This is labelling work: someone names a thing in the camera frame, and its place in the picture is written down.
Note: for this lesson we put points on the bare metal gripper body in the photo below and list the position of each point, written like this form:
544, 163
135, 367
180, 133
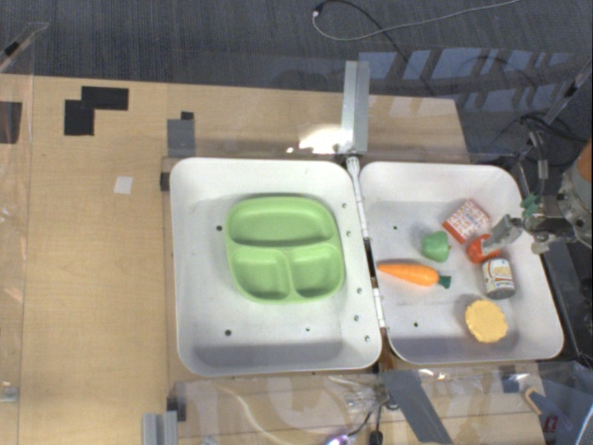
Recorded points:
556, 224

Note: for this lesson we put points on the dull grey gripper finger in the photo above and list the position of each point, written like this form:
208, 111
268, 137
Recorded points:
505, 231

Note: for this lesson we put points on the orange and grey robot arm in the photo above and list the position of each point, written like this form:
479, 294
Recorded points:
586, 169

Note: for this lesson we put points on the red tomato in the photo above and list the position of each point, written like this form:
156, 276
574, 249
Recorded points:
474, 251

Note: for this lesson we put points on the orange and white carton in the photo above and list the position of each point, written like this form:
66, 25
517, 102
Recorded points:
465, 220

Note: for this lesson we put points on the small white can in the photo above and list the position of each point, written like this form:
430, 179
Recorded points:
499, 278

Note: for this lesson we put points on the green pepper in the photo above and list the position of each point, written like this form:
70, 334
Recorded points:
435, 246

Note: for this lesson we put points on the yellow round biscuit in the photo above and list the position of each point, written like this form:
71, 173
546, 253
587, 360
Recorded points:
486, 321

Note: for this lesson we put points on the orange carrot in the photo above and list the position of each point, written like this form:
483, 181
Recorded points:
407, 273

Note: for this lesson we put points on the white plastic tray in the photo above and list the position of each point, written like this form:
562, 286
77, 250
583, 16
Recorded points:
204, 295
417, 332

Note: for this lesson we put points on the thin black and white rod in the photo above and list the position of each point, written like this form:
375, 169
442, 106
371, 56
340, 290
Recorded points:
362, 220

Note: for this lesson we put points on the green divided plate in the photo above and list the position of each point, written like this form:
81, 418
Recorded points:
282, 220

